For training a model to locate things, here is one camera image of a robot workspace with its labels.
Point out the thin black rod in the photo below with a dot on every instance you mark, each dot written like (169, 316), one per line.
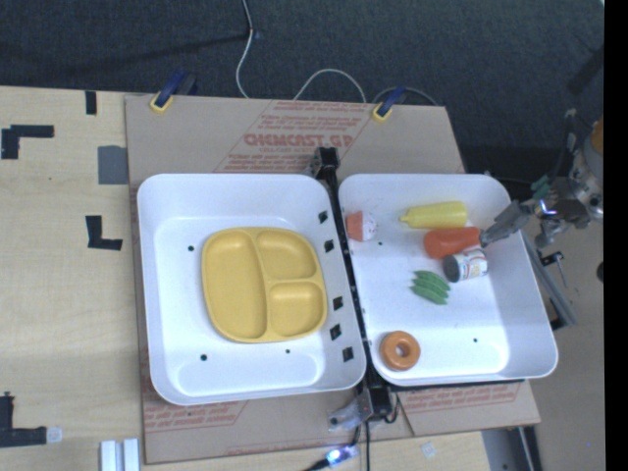
(349, 258)

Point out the white plastic tray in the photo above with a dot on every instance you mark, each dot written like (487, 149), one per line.
(490, 312)
(176, 282)

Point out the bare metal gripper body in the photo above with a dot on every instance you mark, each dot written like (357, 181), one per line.
(571, 208)

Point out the brown cardboard board red print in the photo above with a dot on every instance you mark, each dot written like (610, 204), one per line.
(196, 135)

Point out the orange and white toy food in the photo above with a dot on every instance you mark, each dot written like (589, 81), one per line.
(360, 225)

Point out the small white can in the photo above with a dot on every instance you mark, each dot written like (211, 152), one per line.
(468, 265)

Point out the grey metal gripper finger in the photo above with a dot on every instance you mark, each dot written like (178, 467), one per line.
(500, 236)
(512, 212)

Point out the green pea pods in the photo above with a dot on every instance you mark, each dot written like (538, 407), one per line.
(432, 287)

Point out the orange carrot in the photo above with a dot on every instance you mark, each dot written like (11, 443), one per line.
(449, 243)

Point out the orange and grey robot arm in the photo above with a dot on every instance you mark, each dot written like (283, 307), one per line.
(596, 147)

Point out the orange doughnut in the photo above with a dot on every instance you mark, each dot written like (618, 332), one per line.
(390, 358)

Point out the yellow squeeze bottle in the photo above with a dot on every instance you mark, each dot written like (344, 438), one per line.
(436, 215)

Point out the yellow divided plate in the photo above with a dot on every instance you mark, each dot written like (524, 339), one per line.
(235, 282)

